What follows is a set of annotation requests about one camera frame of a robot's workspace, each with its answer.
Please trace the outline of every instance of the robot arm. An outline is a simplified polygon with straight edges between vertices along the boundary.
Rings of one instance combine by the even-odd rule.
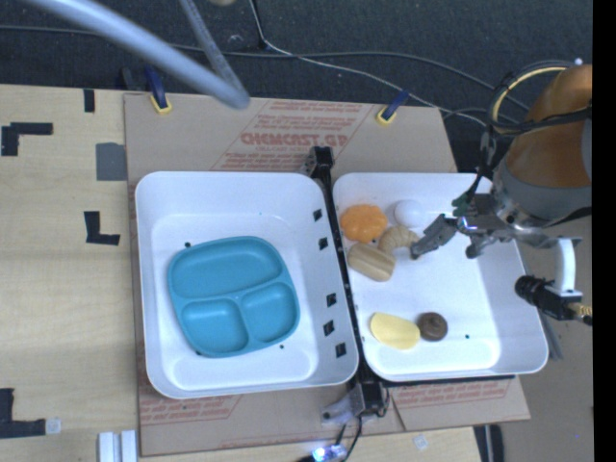
[[[525,79],[559,71],[518,125],[501,124],[504,96]],[[579,239],[554,238],[544,229],[590,210],[592,146],[592,65],[528,68],[497,91],[482,140],[476,181],[453,201],[453,217],[442,214],[411,245],[411,258],[446,244],[456,233],[470,238],[468,258],[496,242],[516,240],[556,253],[553,282],[521,277],[516,293],[557,320],[592,324],[592,310],[575,290],[574,247]],[[497,166],[492,166],[498,135],[514,136]],[[476,193],[482,176],[493,176],[489,193]]]

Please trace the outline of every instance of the orange object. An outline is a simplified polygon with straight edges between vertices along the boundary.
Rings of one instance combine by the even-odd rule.
[[[340,217],[340,226],[345,236],[363,244],[379,238],[387,224],[387,216],[383,211],[370,204],[353,205]]]
[[[580,110],[592,98],[592,65],[560,72],[542,92],[526,119]],[[550,188],[576,188],[591,184],[582,161],[583,121],[537,129],[517,137],[506,156],[507,167],[520,180]]]

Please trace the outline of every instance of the black floor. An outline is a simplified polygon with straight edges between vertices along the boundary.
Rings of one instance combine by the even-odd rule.
[[[196,45],[177,0],[97,1],[168,42]],[[262,36],[248,0],[227,8],[195,1],[222,51],[278,57],[227,55],[254,97],[386,104],[397,95],[395,86],[427,104],[476,116],[475,109],[488,104],[489,86],[508,72],[544,60],[593,58],[593,0],[255,0]],[[23,26],[74,27],[29,4],[0,0],[2,84],[117,89],[126,87],[119,74],[124,68],[132,72],[130,87],[145,86],[142,60],[101,38]],[[320,60],[382,81],[281,59],[263,38],[296,54],[340,54]],[[187,53],[207,63],[201,52]],[[191,92],[163,78],[167,90]],[[529,105],[543,85],[516,97]],[[424,103],[411,98],[406,104]],[[524,108],[510,104],[504,113],[521,118]],[[474,170],[482,127],[460,116],[445,118],[458,168]]]

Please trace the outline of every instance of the black tape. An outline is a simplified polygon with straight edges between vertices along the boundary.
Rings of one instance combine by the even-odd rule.
[[[16,156],[19,147],[19,136],[11,127],[2,127],[2,155]]]
[[[95,211],[84,212],[84,218],[86,220],[86,230],[88,236],[86,237],[86,243],[94,244],[119,244],[119,235],[102,235],[100,233],[100,213]]]
[[[94,101],[94,90],[84,89],[84,112],[94,113],[96,103]]]
[[[16,156],[19,150],[20,135],[51,135],[53,123],[12,122],[2,127],[2,156]]]
[[[54,133],[53,123],[12,121],[11,128],[17,135],[51,135]]]
[[[40,436],[46,433],[46,421],[14,421],[13,389],[0,389],[0,438]]]

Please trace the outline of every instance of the white egg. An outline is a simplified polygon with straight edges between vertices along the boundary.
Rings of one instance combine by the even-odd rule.
[[[417,200],[402,200],[394,209],[394,218],[401,226],[423,227],[426,220],[425,208]]]

